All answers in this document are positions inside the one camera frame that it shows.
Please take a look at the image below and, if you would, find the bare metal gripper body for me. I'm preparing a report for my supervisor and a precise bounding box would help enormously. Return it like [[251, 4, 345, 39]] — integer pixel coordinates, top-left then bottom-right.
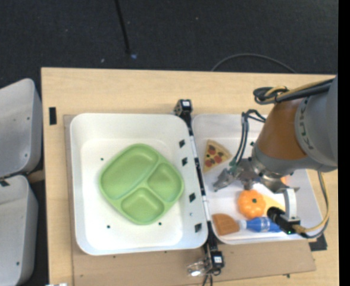
[[230, 158, 298, 194]]

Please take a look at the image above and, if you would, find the orange toy pumpkin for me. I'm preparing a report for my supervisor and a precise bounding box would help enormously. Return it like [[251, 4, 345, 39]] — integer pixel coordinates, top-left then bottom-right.
[[237, 188, 267, 220]]

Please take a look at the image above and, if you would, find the toy pizza slice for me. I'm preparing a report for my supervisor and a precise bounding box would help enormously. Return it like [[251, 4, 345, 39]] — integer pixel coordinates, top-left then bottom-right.
[[202, 139, 233, 174]]

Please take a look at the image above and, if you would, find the yellow toy cheese wedge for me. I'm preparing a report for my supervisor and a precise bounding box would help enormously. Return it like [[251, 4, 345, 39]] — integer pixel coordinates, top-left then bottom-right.
[[260, 193, 285, 213]]

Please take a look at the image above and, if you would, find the thin black and white rod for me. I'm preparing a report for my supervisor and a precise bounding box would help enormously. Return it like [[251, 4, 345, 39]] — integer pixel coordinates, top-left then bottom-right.
[[181, 111, 216, 251]]

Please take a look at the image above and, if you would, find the clear bottle with blue label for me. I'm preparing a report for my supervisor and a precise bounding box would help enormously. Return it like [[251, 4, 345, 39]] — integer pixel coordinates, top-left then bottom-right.
[[237, 216, 283, 234]]

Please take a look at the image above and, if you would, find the brown toy bread slice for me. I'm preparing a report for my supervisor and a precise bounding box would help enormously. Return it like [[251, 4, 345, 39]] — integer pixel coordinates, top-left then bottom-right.
[[211, 213, 241, 237]]

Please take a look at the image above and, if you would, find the white plastic tray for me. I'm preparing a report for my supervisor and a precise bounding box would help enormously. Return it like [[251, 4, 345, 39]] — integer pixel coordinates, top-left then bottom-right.
[[191, 113, 325, 245], [69, 112, 210, 256]]

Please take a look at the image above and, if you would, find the green divided plate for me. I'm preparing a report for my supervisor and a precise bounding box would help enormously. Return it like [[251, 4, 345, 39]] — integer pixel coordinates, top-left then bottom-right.
[[98, 142, 185, 226]]

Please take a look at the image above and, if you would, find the black cylinder on white bracket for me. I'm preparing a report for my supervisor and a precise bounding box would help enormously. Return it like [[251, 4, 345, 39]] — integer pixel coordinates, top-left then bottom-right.
[[266, 188, 302, 235]]

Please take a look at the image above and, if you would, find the black block with thin wires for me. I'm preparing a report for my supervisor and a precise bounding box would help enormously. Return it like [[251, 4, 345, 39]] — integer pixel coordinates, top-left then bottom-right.
[[204, 245, 225, 269], [173, 98, 193, 116]]

